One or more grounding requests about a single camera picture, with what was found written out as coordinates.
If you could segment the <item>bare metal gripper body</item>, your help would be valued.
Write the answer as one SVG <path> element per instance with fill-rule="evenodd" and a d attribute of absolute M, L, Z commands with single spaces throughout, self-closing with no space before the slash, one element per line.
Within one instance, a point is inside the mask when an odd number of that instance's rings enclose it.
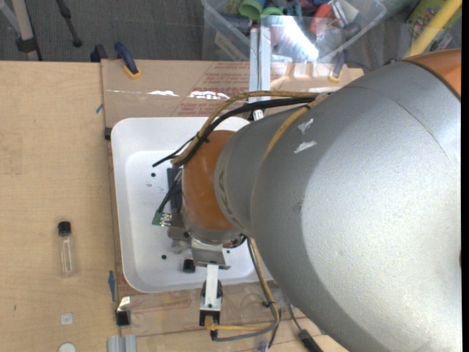
<path fill-rule="evenodd" d="M 167 234 L 171 250 L 176 254 L 191 253 L 194 265 L 230 268 L 223 253 L 224 244 L 230 241 L 230 232 L 202 229 L 189 222 L 183 213 L 172 213 L 167 218 Z"/>

